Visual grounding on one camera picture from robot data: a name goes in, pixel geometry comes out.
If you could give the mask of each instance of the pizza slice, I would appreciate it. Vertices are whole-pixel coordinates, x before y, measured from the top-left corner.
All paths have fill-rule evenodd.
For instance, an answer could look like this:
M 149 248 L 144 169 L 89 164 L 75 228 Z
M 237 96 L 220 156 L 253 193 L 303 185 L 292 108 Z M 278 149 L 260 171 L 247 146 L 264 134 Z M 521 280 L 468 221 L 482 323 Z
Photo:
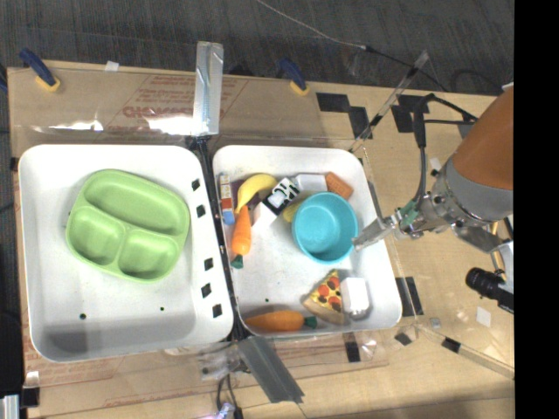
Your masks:
M 316 317 L 328 323 L 336 325 L 344 323 L 340 278 L 336 269 L 330 271 L 318 286 L 308 294 L 303 301 L 303 305 Z

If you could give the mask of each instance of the toy carrot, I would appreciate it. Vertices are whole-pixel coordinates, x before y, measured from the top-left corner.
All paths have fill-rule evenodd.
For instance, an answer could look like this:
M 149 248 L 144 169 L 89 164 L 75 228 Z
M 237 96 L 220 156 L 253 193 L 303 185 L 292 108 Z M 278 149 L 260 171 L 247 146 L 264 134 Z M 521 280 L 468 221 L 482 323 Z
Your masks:
M 263 313 L 255 317 L 247 318 L 248 326 L 261 327 L 266 331 L 294 332 L 299 331 L 303 325 L 316 328 L 315 317 L 303 317 L 302 313 L 296 311 L 277 311 Z
M 243 268 L 243 256 L 251 250 L 251 217 L 248 214 L 248 206 L 244 205 L 238 213 L 231 240 L 231 249 L 237 256 L 231 261 L 236 269 Z

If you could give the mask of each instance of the gray floor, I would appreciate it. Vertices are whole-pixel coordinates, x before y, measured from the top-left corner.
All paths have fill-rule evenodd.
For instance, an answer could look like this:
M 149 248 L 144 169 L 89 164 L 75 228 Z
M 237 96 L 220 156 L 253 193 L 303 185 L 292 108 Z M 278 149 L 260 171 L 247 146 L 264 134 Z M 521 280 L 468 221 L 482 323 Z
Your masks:
M 43 58 L 192 71 L 198 40 L 226 72 L 275 77 L 289 57 L 308 80 L 496 95 L 514 80 L 514 0 L 0 0 L 0 63 Z M 365 52 L 359 45 L 368 45 Z M 19 313 L 7 98 L 0 95 L 0 312 Z

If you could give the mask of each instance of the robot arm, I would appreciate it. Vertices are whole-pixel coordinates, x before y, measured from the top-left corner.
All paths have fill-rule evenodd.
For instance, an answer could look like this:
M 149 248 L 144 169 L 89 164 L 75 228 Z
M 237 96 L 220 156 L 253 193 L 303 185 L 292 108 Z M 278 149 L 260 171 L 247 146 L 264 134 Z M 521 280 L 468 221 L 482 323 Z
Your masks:
M 420 112 L 414 114 L 414 133 L 424 170 L 426 141 Z M 431 191 L 424 189 L 423 171 L 416 195 L 392 216 L 379 217 L 367 226 L 354 238 L 355 249 L 359 251 L 391 233 L 396 238 L 419 238 L 425 231 L 441 232 L 450 227 L 457 237 L 479 250 L 503 256 L 507 279 L 497 275 L 498 281 L 493 282 L 512 295 L 512 243 L 501 240 L 488 227 L 513 214 L 513 124 L 514 87 L 510 86 L 475 122 L 437 174 Z M 472 269 L 466 283 L 488 296 L 487 285 L 480 283 L 483 275 L 480 269 Z M 508 307 L 503 308 L 514 311 L 512 302 L 505 305 Z

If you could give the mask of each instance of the green divided plate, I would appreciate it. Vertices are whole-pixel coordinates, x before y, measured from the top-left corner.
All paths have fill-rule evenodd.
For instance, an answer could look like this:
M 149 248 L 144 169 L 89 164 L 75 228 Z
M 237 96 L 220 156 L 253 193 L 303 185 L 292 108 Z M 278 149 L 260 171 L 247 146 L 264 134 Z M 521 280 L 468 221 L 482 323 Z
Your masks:
M 173 191 L 116 169 L 87 179 L 72 207 L 66 241 L 83 262 L 120 278 L 152 282 L 176 265 L 190 227 Z

